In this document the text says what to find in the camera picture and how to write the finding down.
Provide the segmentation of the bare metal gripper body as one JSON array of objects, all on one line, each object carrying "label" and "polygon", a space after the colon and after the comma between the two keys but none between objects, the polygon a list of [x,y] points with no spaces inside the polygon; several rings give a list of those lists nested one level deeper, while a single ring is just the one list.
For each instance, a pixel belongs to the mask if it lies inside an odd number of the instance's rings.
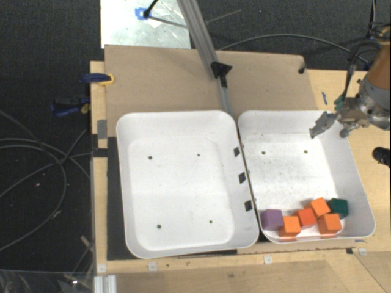
[{"label": "bare metal gripper body", "polygon": [[390,111],[366,98],[345,98],[335,101],[336,118],[346,130],[375,126],[381,130],[390,129]]}]

